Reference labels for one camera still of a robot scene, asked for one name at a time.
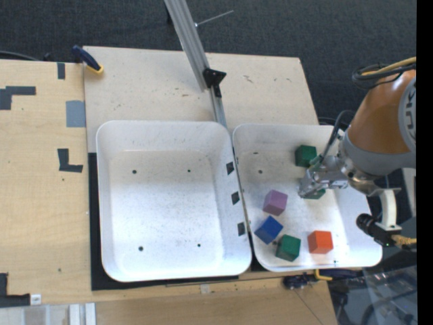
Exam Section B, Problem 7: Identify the white plastic tray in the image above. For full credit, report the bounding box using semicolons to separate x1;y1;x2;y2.
232;123;384;273
95;120;253;283

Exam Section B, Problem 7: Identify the black cylinder on white bracket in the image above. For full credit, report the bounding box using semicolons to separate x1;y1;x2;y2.
355;187;403;247

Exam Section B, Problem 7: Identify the purple cube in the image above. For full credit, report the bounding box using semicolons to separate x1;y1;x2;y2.
262;190;289;217

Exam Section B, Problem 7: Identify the blue cube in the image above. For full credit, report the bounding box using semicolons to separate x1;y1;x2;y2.
254;215;284;245

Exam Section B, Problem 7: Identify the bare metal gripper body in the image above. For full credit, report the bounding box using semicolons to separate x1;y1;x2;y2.
305;154;377;196

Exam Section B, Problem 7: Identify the orange cube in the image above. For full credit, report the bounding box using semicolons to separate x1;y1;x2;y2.
307;230;334;255

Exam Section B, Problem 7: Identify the pale wood board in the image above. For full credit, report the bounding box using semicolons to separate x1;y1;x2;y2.
83;45;334;304

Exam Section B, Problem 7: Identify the green cube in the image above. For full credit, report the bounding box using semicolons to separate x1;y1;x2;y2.
294;144;318;168
303;187;327;200
275;234;302;262

